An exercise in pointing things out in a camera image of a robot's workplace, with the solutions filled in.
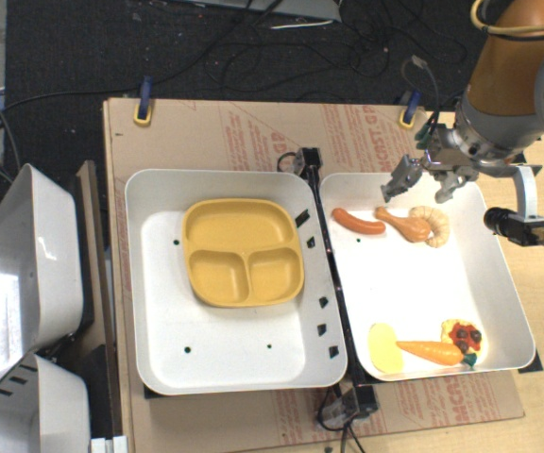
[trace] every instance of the yellow divided plate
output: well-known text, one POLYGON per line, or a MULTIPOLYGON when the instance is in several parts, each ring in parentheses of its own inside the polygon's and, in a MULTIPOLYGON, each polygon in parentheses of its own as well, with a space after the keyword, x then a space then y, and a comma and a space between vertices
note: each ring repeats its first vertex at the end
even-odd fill
POLYGON ((182 242, 193 291, 210 305, 279 304, 303 288, 295 222, 272 201, 200 201, 184 215, 182 242))

